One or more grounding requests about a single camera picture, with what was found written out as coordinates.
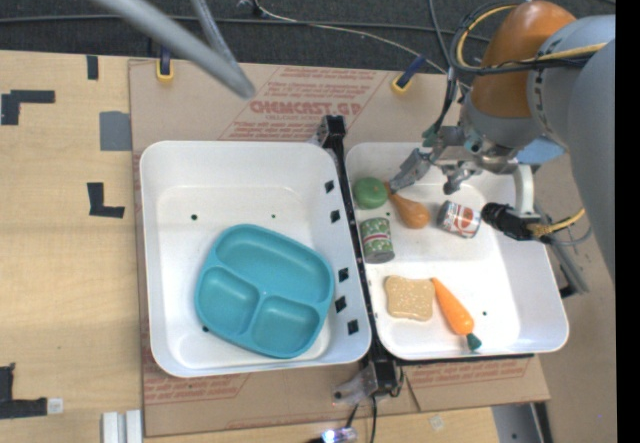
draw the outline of toy carrot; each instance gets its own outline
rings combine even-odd
[[[482,342],[473,334],[475,325],[473,318],[458,298],[440,280],[431,278],[431,282],[436,289],[436,299],[449,326],[454,333],[466,336],[469,349],[475,351],[482,345]]]

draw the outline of cardboard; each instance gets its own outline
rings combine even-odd
[[[443,75],[417,74],[402,95],[390,89],[398,72],[242,65],[256,87],[243,101],[197,67],[175,61],[171,82],[155,76],[154,61],[129,63],[134,197],[147,436],[247,427],[344,421],[352,407],[333,402],[332,388],[359,364],[181,379],[153,360],[148,338],[139,160],[162,140],[307,141],[327,114],[347,124],[345,151],[367,141],[419,142],[438,117]],[[455,124],[453,108],[445,124]],[[537,357],[404,367],[400,395],[380,403],[380,416],[491,406],[549,398]]]

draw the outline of blue plate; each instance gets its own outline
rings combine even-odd
[[[216,240],[195,292],[213,334],[273,358],[313,345],[333,298],[334,278],[316,251],[260,226],[241,224]]]

